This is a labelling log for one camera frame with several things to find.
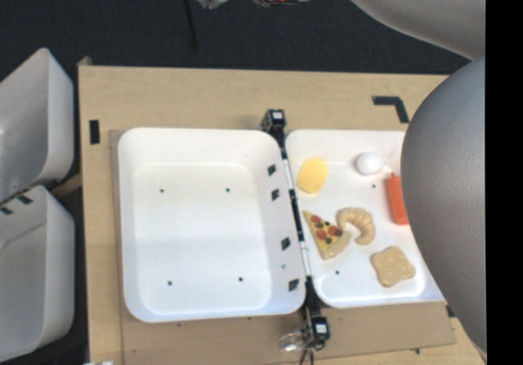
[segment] orange tube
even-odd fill
[[[391,178],[387,180],[387,195],[391,206],[392,219],[397,225],[407,225],[409,218],[403,201],[401,177],[394,175],[394,173],[391,173]]]

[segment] croissant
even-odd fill
[[[345,228],[346,222],[354,225],[360,231],[360,236],[355,241],[362,246],[366,246],[374,240],[376,227],[372,214],[363,208],[343,208],[337,212],[336,222],[342,229]]]

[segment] black tape strip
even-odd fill
[[[92,145],[100,143],[100,123],[98,120],[89,121],[89,136],[91,137]]]
[[[373,103],[374,105],[394,105],[400,122],[403,124],[410,122],[405,105],[399,96],[373,96]]]

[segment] pepperoni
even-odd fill
[[[329,234],[331,236],[336,236],[336,232],[337,232],[338,228],[335,226],[335,225],[331,225],[329,227]]]
[[[316,237],[319,240],[328,240],[325,230],[316,230]]]

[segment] white egg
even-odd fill
[[[374,152],[364,152],[356,159],[356,168],[361,175],[376,175],[383,169],[383,159]]]

